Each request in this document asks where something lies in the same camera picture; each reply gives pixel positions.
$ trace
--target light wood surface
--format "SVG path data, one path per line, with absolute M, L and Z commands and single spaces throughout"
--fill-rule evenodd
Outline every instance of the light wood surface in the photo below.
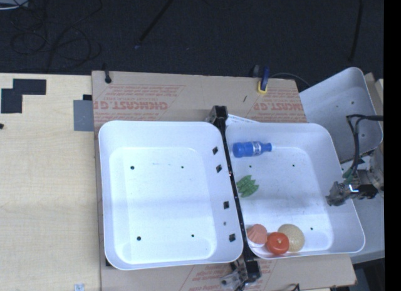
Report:
M 0 114 L 0 290 L 100 290 L 93 132 L 73 126 L 91 77 L 0 74 L 0 88 L 13 78 L 47 90 Z

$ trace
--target toy tomato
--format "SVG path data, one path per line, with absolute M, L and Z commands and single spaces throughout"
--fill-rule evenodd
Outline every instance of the toy tomato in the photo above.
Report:
M 288 251 L 288 237 L 281 232 L 272 232 L 268 235 L 266 248 L 273 254 L 283 254 Z

